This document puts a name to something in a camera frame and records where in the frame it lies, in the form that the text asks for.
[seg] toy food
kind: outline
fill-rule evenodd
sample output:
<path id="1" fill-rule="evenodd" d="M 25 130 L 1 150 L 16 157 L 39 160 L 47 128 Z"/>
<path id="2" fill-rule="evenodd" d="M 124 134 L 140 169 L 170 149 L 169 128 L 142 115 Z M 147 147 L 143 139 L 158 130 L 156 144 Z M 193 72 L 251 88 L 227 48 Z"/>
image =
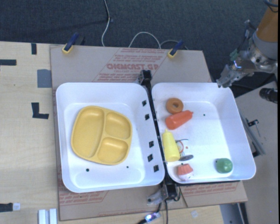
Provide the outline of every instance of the toy food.
<path id="1" fill-rule="evenodd" d="M 219 173 L 229 173 L 232 171 L 233 164 L 230 159 L 221 158 L 216 161 L 216 169 Z"/>
<path id="2" fill-rule="evenodd" d="M 193 112 L 185 110 L 176 114 L 171 114 L 165 119 L 165 123 L 168 129 L 176 129 L 190 120 L 192 116 Z"/>
<path id="3" fill-rule="evenodd" d="M 193 168 L 188 164 L 177 166 L 177 176 L 179 179 L 186 181 L 193 175 Z"/>
<path id="4" fill-rule="evenodd" d="M 171 114 L 176 114 L 183 110 L 183 103 L 178 98 L 170 98 L 166 102 L 166 109 Z"/>
<path id="5" fill-rule="evenodd" d="M 165 130 L 162 137 L 166 161 L 174 162 L 179 160 L 181 156 L 172 133 L 168 130 Z"/>
<path id="6" fill-rule="evenodd" d="M 132 123 L 123 114 L 99 106 L 87 106 L 76 117 L 71 147 L 81 158 L 116 165 L 127 158 L 132 132 Z"/>

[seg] yellow divided plate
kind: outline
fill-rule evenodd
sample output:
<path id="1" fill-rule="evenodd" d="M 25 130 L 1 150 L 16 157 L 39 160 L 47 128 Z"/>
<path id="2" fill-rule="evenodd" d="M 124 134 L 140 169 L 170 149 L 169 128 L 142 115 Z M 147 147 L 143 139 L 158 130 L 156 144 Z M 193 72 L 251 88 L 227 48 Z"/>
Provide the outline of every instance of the yellow divided plate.
<path id="1" fill-rule="evenodd" d="M 123 162 L 132 141 L 130 120 L 113 110 L 87 106 L 80 110 L 71 133 L 71 147 L 86 160 L 116 165 Z"/>

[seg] cardboard board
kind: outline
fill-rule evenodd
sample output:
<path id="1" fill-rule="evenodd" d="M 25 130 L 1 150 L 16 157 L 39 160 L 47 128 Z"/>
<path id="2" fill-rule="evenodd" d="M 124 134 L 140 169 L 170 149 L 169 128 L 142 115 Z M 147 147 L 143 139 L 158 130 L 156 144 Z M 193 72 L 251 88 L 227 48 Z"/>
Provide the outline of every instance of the cardboard board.
<path id="1" fill-rule="evenodd" d="M 265 151 L 255 157 L 256 175 L 243 181 L 249 199 L 245 203 L 248 220 L 254 224 L 279 223 L 278 104 L 259 95 L 263 88 L 278 90 L 277 83 L 271 82 L 236 98 L 245 119 L 257 121 L 249 128 Z M 253 140 L 248 139 L 253 147 Z"/>
<path id="2" fill-rule="evenodd" d="M 69 54 L 62 45 L 50 47 L 53 109 L 60 220 L 152 212 L 147 197 L 159 186 L 117 189 L 90 193 L 72 193 L 61 178 L 56 89 L 67 82 L 137 82 L 141 70 L 151 70 L 151 85 L 160 82 L 210 82 L 202 51 L 179 50 L 174 58 L 164 49 L 74 46 Z M 170 202 L 169 209 L 247 201 L 241 181 L 197 184 L 181 187 L 182 197 Z"/>

